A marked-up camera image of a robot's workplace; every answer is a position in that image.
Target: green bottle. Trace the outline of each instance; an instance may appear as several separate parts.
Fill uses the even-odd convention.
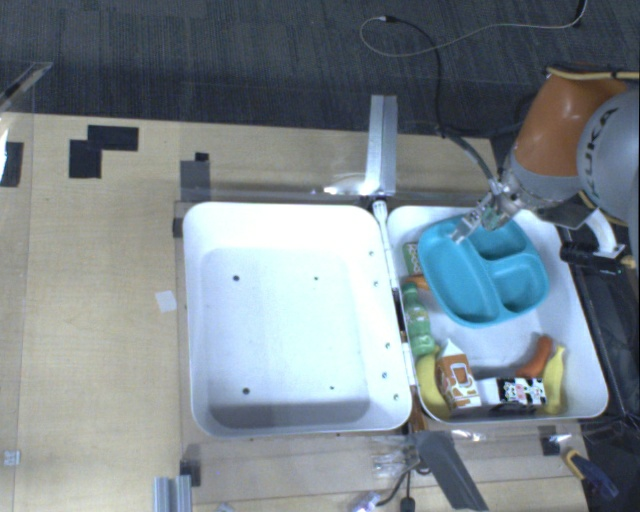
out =
[[[402,304],[411,352],[417,361],[435,350],[436,341],[431,336],[429,313],[418,299],[418,288],[414,283],[402,285]]]

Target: blue plastic tray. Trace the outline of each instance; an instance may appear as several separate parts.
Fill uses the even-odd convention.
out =
[[[460,216],[429,227],[418,258],[429,287],[454,321],[487,327],[536,308],[549,292],[538,251],[518,224],[496,231],[478,228],[455,244],[450,235]]]

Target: orange carrot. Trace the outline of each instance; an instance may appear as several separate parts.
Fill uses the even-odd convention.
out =
[[[526,379],[535,379],[540,376],[547,364],[547,359],[553,348],[553,340],[543,334],[538,338],[538,348],[533,357],[522,367],[516,371],[516,377],[524,377]]]

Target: wooden floor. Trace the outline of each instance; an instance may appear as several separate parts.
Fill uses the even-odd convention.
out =
[[[104,151],[100,180],[69,179],[69,140],[86,139],[88,124],[139,127],[139,150]],[[489,153],[486,144],[479,148]],[[4,414],[8,404],[18,422],[16,439],[15,423],[3,418],[1,440],[22,454],[15,471],[15,512],[150,510],[154,477],[178,473],[177,314],[162,312],[156,293],[177,294],[171,223],[179,162],[193,160],[195,152],[210,154],[219,184],[313,189],[364,168],[366,135],[35,116],[21,362],[18,351],[11,351],[9,332],[0,333],[2,371],[9,375],[3,377],[0,405]],[[407,188],[472,194],[485,189],[481,173],[464,154],[439,139],[401,137],[398,168]],[[0,200],[11,192],[3,191]],[[19,373],[11,374],[15,368]],[[19,409],[12,409],[18,391]],[[248,467],[233,460],[233,444],[226,443],[225,450],[231,466]],[[362,457],[369,472],[368,455]],[[508,482],[497,480],[502,473],[496,472],[495,460],[492,465],[480,456],[470,459],[491,510],[587,510],[580,483],[557,457],[513,458]],[[540,463],[542,470],[519,472],[519,460]],[[8,503],[5,508],[11,510],[5,498],[13,476],[10,469],[3,471],[0,505]],[[269,479],[286,478],[283,471],[261,475],[267,483],[257,492],[245,486],[250,499],[234,491],[229,504],[236,512],[338,512],[363,490],[364,477],[352,475],[357,483],[351,486],[347,475],[339,491],[304,496],[299,487],[271,494]],[[416,482],[418,510],[449,510],[429,479]],[[389,483],[376,485],[384,489]],[[219,504],[195,510],[215,511]]]

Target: dark floor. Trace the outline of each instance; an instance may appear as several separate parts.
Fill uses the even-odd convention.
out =
[[[401,132],[431,132],[439,111],[441,125],[488,134],[522,120],[549,64],[637,70],[640,2],[590,0],[579,28],[483,31],[443,48],[440,71],[433,52],[411,58],[375,54],[360,40],[361,24],[392,15],[441,44],[496,22],[566,24],[577,5],[578,0],[0,1],[0,89],[24,70],[25,61],[50,61],[53,68],[36,89],[36,110],[43,113],[366,130],[370,96],[393,94]],[[426,36],[404,24],[373,22],[364,34],[387,52],[430,46]],[[613,331],[604,333],[604,342],[617,347],[620,364],[635,361],[627,369],[635,368],[637,378],[637,331]],[[622,346],[629,343],[631,348]],[[593,510],[639,510],[640,438],[627,420],[619,420],[637,407],[637,385],[623,392],[627,405],[621,409],[619,397],[612,399],[606,425],[595,427],[604,440],[596,442],[592,432],[588,443],[591,458],[611,473],[621,497],[612,504],[590,498]]]

